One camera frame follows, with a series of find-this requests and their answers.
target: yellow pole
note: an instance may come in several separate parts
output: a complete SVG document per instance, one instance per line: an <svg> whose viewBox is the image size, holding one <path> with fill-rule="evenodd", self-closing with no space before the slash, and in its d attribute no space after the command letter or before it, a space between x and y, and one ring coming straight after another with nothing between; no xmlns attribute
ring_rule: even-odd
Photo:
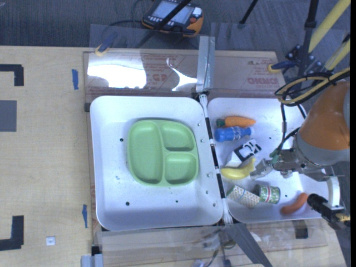
<svg viewBox="0 0 356 267"><path fill-rule="evenodd" d="M327 70L333 70L335 66L350 52L351 38L346 42L341 44L337 49L335 54L331 56L325 63L325 68Z"/></svg>
<svg viewBox="0 0 356 267"><path fill-rule="evenodd" d="M326 16L324 21L315 30L310 40L309 53L311 53L326 33L332 28L334 23L343 14L347 7L349 7L351 0L339 0L330 13Z"/></svg>

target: blue bottle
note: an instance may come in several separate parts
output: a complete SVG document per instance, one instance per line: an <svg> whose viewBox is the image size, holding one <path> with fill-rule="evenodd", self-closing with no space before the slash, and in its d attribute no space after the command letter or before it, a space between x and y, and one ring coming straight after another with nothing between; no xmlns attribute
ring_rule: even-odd
<svg viewBox="0 0 356 267"><path fill-rule="evenodd" d="M221 127L215 130L214 138L218 142L223 142L227 140L239 140L244 136L250 136L252 134L253 129L251 127Z"/></svg>

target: gray floor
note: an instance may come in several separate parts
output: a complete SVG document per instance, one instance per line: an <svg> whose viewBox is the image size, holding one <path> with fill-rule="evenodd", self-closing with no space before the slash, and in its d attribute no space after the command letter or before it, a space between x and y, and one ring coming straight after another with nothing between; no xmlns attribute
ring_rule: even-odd
<svg viewBox="0 0 356 267"><path fill-rule="evenodd" d="M137 0L0 0L0 45L88 47L92 24L108 25L127 19L140 19L150 1ZM205 13L201 34L216 37L219 50L272 50L280 61L304 39L304 23L310 0L259 0L244 28L239 21L252 0L193 0ZM338 0L319 0L320 23ZM122 26L141 28L139 23ZM350 7L336 21L332 30L314 50L325 62L350 32ZM349 55L335 68L349 66ZM286 78L293 73L287 72ZM340 178L345 206L350 211L350 166L335 165ZM350 266L350 228L338 231L348 266Z"/></svg>

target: device screen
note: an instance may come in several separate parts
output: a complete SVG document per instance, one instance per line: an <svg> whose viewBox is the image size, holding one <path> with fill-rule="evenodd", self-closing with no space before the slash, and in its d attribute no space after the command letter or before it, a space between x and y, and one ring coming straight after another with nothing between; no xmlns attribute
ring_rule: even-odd
<svg viewBox="0 0 356 267"><path fill-rule="evenodd" d="M152 14L155 17L158 18L165 18L172 10L177 6L176 3L172 3L169 1L161 1L157 9L154 11ZM172 19L173 22L177 23L182 23L184 24L187 19L189 18L191 12L194 9L192 7L186 6L184 7L181 11L178 12L177 15L175 15Z"/></svg>

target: orange and black device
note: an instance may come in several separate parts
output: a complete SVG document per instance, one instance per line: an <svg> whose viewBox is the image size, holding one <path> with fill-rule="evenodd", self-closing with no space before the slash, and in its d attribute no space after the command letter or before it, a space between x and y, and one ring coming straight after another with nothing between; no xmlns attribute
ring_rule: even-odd
<svg viewBox="0 0 356 267"><path fill-rule="evenodd" d="M142 24L147 28L154 29L180 2L180 0L155 0L149 11L143 16ZM198 5L188 3L161 30L195 36L201 30L203 19L202 9Z"/></svg>

